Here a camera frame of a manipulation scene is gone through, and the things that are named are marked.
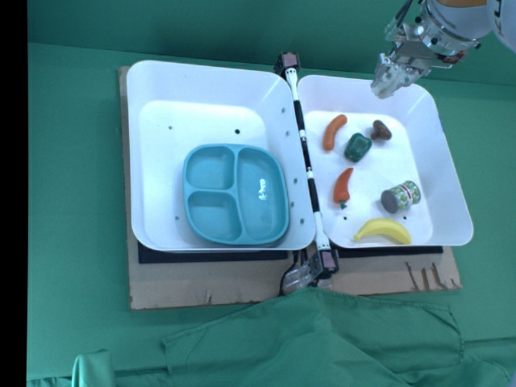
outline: brown mushroom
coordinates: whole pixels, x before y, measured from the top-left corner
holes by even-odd
[[[372,128],[374,129],[374,132],[371,134],[372,140],[378,138],[383,140],[389,140],[393,136],[389,128],[381,120],[375,120],[372,123]]]

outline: green wall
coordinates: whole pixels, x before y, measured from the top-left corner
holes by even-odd
[[[27,0],[28,41],[262,65],[291,51],[304,68],[373,73],[404,1]],[[428,78],[514,85],[515,70],[516,56],[491,34]]]

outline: toy banana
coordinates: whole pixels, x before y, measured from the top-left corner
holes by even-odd
[[[386,235],[399,243],[410,243],[410,233],[399,222],[389,218],[369,219],[353,236],[355,241],[366,235]]]

